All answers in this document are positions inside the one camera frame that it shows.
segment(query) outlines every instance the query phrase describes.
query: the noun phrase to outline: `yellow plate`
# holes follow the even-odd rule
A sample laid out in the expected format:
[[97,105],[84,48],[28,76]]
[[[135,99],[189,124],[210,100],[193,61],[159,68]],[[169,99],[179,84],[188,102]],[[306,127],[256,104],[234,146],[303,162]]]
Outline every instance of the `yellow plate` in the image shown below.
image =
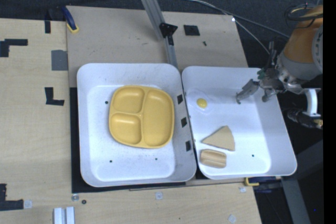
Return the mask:
[[174,132],[174,103],[166,92],[124,86],[112,96],[109,128],[119,143],[143,148],[163,147]]

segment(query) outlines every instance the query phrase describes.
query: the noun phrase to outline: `wooden table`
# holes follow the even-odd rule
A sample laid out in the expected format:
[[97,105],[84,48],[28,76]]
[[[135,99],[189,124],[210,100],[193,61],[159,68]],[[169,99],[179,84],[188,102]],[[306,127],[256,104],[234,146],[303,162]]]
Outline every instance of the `wooden table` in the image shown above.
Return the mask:
[[[0,211],[0,223],[52,223],[52,210],[69,206],[76,223],[231,223],[230,215],[235,223],[261,223],[253,189],[242,192],[241,182],[79,193],[72,201],[69,73],[51,69],[51,51],[68,50],[66,24],[51,21],[46,34],[44,21],[0,19],[0,40],[10,38],[28,39],[28,46],[10,46],[0,58],[0,184],[7,184],[6,200],[33,206]],[[46,105],[45,87],[64,105]]]

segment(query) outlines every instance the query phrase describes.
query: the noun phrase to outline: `wooden triangle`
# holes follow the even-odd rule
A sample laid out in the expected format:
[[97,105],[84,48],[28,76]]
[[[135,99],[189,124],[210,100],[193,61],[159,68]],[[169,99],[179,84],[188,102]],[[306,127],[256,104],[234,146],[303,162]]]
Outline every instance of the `wooden triangle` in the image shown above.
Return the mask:
[[235,151],[235,140],[228,126],[223,126],[212,135],[204,138],[202,143],[229,151]]

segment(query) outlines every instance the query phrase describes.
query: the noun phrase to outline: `white tray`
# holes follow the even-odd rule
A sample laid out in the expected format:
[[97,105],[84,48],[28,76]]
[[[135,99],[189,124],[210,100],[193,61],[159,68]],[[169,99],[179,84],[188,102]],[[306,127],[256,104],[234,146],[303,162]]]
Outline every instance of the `white tray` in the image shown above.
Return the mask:
[[[113,139],[108,116],[114,91],[125,85],[155,87],[173,99],[175,125],[172,140],[158,149],[126,146]],[[181,75],[165,63],[89,63],[77,73],[80,170],[91,186],[185,182],[196,172],[191,130]],[[182,127],[185,118],[187,125]]]
[[[192,127],[197,159],[201,150],[210,148],[227,155],[224,168],[198,163],[210,179],[253,176],[285,176],[295,172],[297,162],[276,97],[263,103],[264,92],[237,104],[235,96],[250,80],[257,80],[257,68],[187,67],[182,72],[183,87]],[[201,109],[196,100],[204,98]],[[201,141],[221,126],[231,129],[236,150],[230,152]]]

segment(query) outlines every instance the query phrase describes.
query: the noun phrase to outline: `yellow circle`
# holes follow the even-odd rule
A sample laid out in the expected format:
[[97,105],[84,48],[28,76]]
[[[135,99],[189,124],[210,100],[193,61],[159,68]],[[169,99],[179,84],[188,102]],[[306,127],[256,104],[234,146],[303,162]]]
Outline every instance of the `yellow circle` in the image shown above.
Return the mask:
[[197,99],[197,105],[198,105],[200,108],[204,109],[204,108],[207,107],[208,103],[206,102],[205,99],[203,99],[203,98],[199,98],[199,99]]

